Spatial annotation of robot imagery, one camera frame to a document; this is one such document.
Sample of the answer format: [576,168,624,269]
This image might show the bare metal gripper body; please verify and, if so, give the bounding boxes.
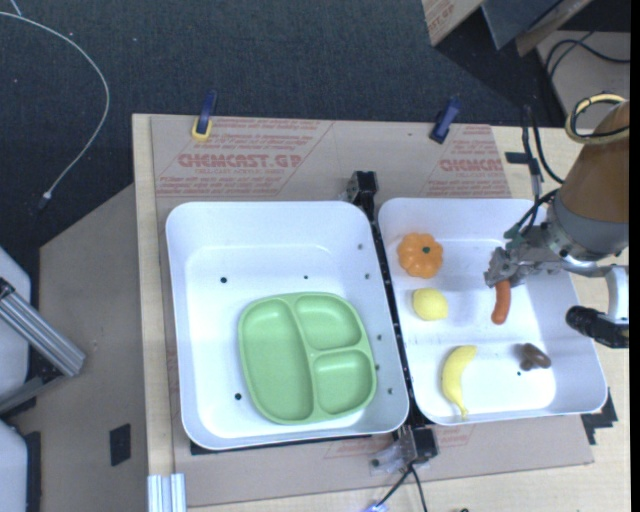
[491,225,577,277]

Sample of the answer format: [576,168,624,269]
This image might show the orange sausage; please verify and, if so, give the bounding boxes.
[490,279,513,326]

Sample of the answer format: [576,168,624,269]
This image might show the yellow lemon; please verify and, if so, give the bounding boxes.
[411,287,450,322]

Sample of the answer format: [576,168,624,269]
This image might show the orange pumpkin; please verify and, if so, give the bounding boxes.
[396,232,445,280]

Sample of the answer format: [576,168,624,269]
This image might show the brown doughnut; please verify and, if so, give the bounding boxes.
[516,342,553,373]

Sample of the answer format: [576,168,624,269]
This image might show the thin black and white rod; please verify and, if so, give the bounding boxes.
[364,199,420,432]

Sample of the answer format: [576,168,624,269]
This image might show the yellow banana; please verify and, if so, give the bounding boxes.
[439,344,479,421]

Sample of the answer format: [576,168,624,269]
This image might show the white plastic tray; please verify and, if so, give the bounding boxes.
[377,196,610,427]
[164,200,411,451]

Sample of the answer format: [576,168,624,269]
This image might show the brown cardboard board, red print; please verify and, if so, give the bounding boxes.
[149,115,597,509]

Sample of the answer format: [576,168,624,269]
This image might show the green divided plate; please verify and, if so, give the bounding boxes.
[237,291,378,427]

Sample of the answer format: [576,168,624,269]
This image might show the black cylinder on white bracket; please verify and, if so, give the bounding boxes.
[564,263,631,349]

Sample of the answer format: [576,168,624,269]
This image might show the black block with thin wires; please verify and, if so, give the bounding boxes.
[344,169,379,207]
[399,426,442,464]

